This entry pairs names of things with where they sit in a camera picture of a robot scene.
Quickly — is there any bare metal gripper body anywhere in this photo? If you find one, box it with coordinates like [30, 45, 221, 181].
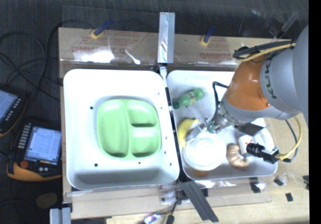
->
[204, 107, 238, 134]

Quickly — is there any yellow banana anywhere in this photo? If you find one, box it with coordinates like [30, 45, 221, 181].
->
[177, 117, 199, 148]

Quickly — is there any white round bowl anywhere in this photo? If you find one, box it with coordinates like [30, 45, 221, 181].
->
[183, 133, 227, 171]

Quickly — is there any small white cup red print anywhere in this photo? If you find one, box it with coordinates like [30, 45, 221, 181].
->
[237, 134, 254, 156]

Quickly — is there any green plastic bottle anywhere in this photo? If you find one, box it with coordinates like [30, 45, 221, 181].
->
[172, 87, 205, 110]

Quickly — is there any white plastic tray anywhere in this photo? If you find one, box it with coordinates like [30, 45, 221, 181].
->
[166, 69, 278, 181]
[63, 68, 181, 191]

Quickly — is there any brown croissant bread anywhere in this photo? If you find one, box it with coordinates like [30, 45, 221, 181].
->
[226, 143, 250, 170]

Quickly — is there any green divided plate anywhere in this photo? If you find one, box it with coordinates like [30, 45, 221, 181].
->
[96, 99, 162, 158]

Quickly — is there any brown cardboard board red print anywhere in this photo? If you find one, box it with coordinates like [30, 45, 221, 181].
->
[58, 27, 299, 195]

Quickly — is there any black cylinder on white bracket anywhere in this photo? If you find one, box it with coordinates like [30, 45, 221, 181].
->
[246, 127, 280, 164]

